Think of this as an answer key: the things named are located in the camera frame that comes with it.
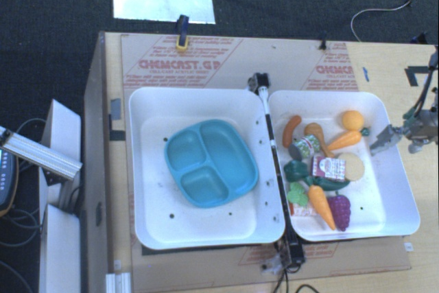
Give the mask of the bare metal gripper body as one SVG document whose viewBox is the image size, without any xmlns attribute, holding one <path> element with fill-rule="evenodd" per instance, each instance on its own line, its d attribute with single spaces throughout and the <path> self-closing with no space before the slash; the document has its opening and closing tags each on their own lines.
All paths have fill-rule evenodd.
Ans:
<svg viewBox="0 0 439 293">
<path fill-rule="evenodd" d="M 401 134 L 413 144 L 438 143 L 438 111 L 409 109 L 403 115 Z"/>
</svg>

